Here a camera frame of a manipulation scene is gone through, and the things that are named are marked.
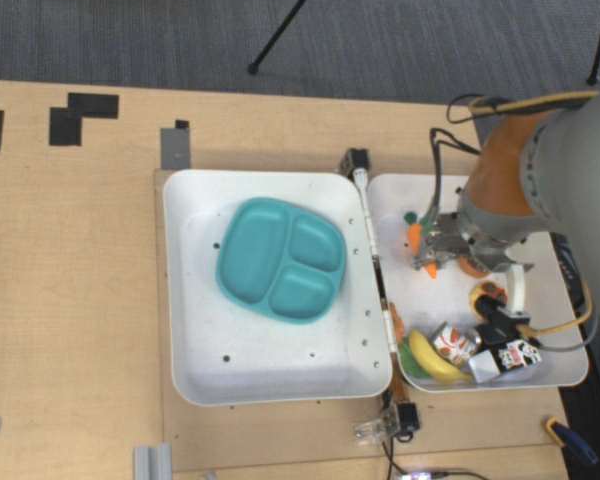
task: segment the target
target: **orange toy piece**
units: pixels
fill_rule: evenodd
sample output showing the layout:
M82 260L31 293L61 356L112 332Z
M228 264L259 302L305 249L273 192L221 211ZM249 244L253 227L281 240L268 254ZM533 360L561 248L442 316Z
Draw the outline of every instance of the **orange toy piece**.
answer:
M420 239L422 226L417 222L414 222L407 229L407 242L409 243L409 247L413 251L413 254L418 254L418 247L420 246ZM424 269L431 276L431 279L435 279L438 277L438 267L436 267L435 263L427 263L423 265Z
M402 342L402 337L404 336L405 329L404 323L402 323L402 318L398 316L398 312L396 311L396 306L393 302L389 302L389 311L391 312L391 321L393 322L393 331L396 334L396 344L400 345Z
M483 277L487 277L491 272L488 270L482 270L480 267L473 261L471 261L466 256L460 256L458 258L458 266L460 270L462 270L465 274L471 277L475 277L476 279L482 279Z

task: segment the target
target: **white tray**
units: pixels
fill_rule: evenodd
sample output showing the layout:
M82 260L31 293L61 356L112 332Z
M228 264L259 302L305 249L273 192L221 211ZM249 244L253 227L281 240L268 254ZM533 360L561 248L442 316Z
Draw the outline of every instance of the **white tray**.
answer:
M218 250L240 204L271 197L329 220L347 244L329 311L290 324L243 309L216 284ZM391 362L360 198L335 174L181 171L164 188L173 380L200 405L369 397Z
M465 177L444 176L441 211L456 210L457 187L463 187ZM447 321L458 330L475 326L477 318L469 308L468 295L477 280L463 274L456 262L449 262L431 279L421 269L414 270L409 263L409 251L404 246L407 224L403 216L415 211L422 216L431 201L433 176L386 174L374 178L369 186L369 204L373 213L378 248L382 257L382 273L388 298L396 305L407 333L412 328L425 336ZM545 328L573 320L574 315L551 240L547 233L536 233L524 245L510 250L510 256L521 263L535 267L525 275L525 310L531 313L531 325ZM490 276L506 287L504 275ZM543 336L550 346L568 346L581 342L575 328ZM581 382L587 374L588 360L584 349L568 353L542 352L542 362L533 367L508 373L485 384L459 381L442 384L434 379L409 378L424 391L445 392L469 389L501 389L532 386L571 386Z

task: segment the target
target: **metal bracket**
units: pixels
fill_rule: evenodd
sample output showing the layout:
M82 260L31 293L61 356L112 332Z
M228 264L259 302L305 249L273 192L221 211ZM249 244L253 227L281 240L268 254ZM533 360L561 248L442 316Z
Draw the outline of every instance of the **metal bracket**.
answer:
M153 448L136 446L133 449L134 480L172 480L171 444L163 443Z
M176 121L175 128L160 129L160 166L167 171L191 169L189 123Z
M389 405L379 417L356 425L353 436L357 446L378 446L393 437L402 437L401 442L408 443L419 429L420 416L416 404L405 400Z

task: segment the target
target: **wooden tabletop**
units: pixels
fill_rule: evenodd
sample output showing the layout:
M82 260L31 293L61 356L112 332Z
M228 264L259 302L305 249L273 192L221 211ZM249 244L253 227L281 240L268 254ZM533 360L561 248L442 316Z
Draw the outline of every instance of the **wooden tabletop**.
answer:
M49 146L49 109L66 107L69 92L119 95L119 117L84 119L81 147ZM431 172L428 130L446 126L444 108L433 105L17 82L0 82L0 110L1 480L130 479L133 447L170 438L154 202L161 128L190 122L194 168L329 172L347 148L366 147L376 175ZM451 129L475 140L471 125ZM443 161L448 174L468 174L472 163L453 151ZM404 467L567 478L542 430L548 416L565 419L556 388L414 391L423 430L397 448ZM325 402L325 414L350 403ZM378 450L349 453L349 435L319 461L285 453L291 442L266 463L250 461L249 443L264 431L259 414L284 420L292 404L249 406L223 420L240 436L230 442L218 438L212 413L192 410L200 423L191 431L212 453L178 480L210 469L219 480L386 476Z

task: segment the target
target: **teal divided plate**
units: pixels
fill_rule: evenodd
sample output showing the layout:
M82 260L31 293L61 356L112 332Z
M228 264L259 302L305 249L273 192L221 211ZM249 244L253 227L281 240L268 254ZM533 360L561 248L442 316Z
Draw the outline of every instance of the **teal divided plate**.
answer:
M240 306L294 323L324 315L340 289L344 239L322 217L276 199L238 208L220 247L216 280Z

